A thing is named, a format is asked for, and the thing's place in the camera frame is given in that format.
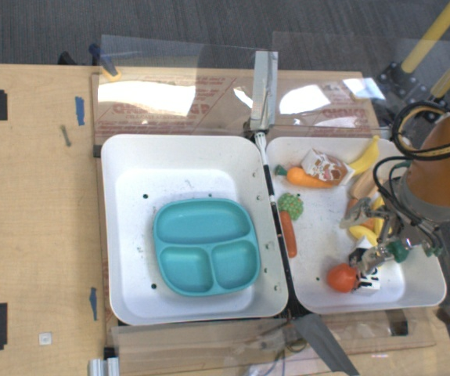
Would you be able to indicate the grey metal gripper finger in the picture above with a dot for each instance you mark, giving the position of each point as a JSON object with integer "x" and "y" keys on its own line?
{"x": 359, "y": 212}
{"x": 374, "y": 257}

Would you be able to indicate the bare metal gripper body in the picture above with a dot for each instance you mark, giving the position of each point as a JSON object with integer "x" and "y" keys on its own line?
{"x": 404, "y": 225}

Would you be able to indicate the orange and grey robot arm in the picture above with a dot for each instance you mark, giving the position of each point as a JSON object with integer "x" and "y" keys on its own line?
{"x": 440, "y": 163}

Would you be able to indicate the small yellow banana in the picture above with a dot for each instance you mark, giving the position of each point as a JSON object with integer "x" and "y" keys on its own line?
{"x": 361, "y": 233}

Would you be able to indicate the white and black carton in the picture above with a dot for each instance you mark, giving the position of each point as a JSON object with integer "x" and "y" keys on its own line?
{"x": 369, "y": 282}

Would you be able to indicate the tan bread roll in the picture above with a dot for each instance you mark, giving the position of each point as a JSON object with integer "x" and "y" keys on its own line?
{"x": 363, "y": 184}

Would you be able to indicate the orange round fruit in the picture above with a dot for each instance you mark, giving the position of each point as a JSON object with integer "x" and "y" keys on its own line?
{"x": 341, "y": 277}

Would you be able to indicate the white plastic tray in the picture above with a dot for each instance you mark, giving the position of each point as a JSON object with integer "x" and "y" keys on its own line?
{"x": 322, "y": 241}
{"x": 130, "y": 225}

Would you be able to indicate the white and brown carton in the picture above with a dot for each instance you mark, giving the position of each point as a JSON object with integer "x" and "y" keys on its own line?
{"x": 324, "y": 167}

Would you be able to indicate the orange carrot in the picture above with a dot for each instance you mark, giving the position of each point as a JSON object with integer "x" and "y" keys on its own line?
{"x": 304, "y": 177}

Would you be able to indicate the green broccoli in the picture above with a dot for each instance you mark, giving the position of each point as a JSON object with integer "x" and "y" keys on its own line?
{"x": 291, "y": 206}

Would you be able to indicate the orange-red sausage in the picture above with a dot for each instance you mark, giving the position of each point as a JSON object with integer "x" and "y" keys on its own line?
{"x": 288, "y": 233}

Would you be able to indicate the teal divided plate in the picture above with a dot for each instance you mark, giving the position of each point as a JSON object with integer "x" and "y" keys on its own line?
{"x": 205, "y": 221}

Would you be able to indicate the brown cardboard board red print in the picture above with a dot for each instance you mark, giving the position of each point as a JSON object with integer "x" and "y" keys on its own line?
{"x": 217, "y": 116}

